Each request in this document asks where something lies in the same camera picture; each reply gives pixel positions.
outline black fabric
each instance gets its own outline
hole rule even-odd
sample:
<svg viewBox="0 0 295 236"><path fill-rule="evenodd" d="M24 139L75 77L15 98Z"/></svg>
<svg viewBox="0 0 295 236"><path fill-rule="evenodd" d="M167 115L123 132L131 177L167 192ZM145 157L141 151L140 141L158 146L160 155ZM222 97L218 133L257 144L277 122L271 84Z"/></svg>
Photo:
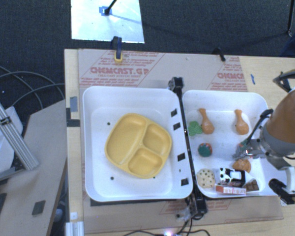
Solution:
<svg viewBox="0 0 295 236"><path fill-rule="evenodd" d="M291 0L139 0L145 44L123 44L125 50L225 55L279 56ZM64 82L63 50L109 49L109 42L71 39L70 0L0 0L0 65L11 71L41 73ZM292 32L295 30L295 9ZM24 75L33 88L45 81ZM0 80L4 107L28 92L9 77ZM50 88L39 93L44 107L61 100ZM16 105L22 121L40 109L34 96Z"/></svg>

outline yellow plate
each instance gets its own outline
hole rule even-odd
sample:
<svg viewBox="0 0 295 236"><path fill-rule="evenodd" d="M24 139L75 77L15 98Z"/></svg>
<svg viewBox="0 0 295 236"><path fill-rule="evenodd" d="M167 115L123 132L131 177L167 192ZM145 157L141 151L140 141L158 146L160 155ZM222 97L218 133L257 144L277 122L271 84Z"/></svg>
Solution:
<svg viewBox="0 0 295 236"><path fill-rule="evenodd" d="M105 144L105 154L118 168L140 178L156 176L172 149L170 134L138 114L121 117Z"/></svg>

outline wooden table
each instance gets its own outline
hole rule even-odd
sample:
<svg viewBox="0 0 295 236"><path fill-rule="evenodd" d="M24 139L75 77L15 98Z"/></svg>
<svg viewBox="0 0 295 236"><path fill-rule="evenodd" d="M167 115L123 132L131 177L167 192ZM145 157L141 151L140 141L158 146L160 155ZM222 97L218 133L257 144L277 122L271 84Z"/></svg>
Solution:
<svg viewBox="0 0 295 236"><path fill-rule="evenodd" d="M242 72L244 74L248 91L256 92L263 96L269 108L274 108L286 96L286 92L280 89L272 79L281 71L287 72L295 69L295 59L288 58L259 58L239 57ZM66 81L66 107L70 109L70 99L79 97L79 76L78 76L78 50L65 50L65 81ZM290 80L291 86L295 86L295 80ZM70 118L79 120L79 106L71 111ZM68 175L69 175L69 208L72 217L70 222L84 220L83 194L82 194L82 163L81 163L81 139L80 128L72 125L67 128L68 140ZM249 223L232 223L221 225L194 226L192 231L206 229L211 236L224 235L295 235L295 206L282 207L283 220L258 221ZM164 233L164 229L149 230L153 233ZM121 236L126 232L100 233L97 236Z"/></svg>

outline blue marker stain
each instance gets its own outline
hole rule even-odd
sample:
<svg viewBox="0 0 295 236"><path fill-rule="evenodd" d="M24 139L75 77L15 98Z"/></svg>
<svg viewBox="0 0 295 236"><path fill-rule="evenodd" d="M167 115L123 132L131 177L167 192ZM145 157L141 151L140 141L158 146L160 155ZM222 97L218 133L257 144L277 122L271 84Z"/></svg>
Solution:
<svg viewBox="0 0 295 236"><path fill-rule="evenodd" d="M252 74L250 74L250 77L251 77L252 83L255 85L256 84L255 83L255 77Z"/></svg>

